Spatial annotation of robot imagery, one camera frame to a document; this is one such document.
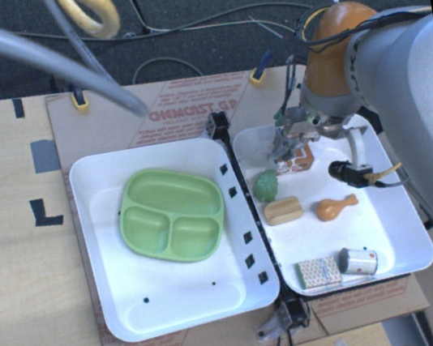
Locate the orange chicken drumstick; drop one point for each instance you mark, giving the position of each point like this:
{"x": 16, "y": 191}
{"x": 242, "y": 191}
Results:
{"x": 329, "y": 209}

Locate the tan hot dog bun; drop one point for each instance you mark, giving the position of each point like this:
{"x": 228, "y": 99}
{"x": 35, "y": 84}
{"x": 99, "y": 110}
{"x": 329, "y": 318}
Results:
{"x": 283, "y": 211}

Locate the orange patterned carton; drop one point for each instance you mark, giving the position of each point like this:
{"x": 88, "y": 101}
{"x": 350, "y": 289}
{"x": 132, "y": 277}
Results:
{"x": 319, "y": 272}

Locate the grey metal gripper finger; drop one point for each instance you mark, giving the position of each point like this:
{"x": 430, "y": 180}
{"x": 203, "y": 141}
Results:
{"x": 279, "y": 145}
{"x": 295, "y": 147}

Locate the green broccoli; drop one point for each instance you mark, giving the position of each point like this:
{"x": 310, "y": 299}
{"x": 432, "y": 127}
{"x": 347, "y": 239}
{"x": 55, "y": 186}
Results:
{"x": 266, "y": 186}

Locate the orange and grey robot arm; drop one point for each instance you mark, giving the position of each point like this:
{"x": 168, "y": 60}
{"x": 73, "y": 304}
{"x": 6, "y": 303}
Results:
{"x": 401, "y": 96}

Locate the black cylinder on white bracket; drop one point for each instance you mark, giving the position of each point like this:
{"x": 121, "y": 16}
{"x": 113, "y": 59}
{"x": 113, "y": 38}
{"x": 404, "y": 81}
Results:
{"x": 349, "y": 173}

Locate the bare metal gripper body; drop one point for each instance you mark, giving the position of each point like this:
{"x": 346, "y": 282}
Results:
{"x": 302, "y": 124}

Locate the white can with orange dots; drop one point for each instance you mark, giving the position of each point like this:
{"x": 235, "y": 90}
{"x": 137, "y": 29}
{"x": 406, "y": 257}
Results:
{"x": 359, "y": 261}

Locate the white plastic tray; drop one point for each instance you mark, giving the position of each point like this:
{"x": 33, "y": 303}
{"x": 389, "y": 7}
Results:
{"x": 180, "y": 297}
{"x": 334, "y": 238}

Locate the thin black rod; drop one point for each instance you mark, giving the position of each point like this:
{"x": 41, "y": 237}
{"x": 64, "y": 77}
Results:
{"x": 258, "y": 218}

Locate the orange and white packet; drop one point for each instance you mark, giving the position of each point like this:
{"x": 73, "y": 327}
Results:
{"x": 301, "y": 161}

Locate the green divided plate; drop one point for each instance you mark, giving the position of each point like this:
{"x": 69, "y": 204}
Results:
{"x": 170, "y": 213}

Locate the brown cardboard board red print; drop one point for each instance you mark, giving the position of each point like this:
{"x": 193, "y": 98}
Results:
{"x": 172, "y": 105}

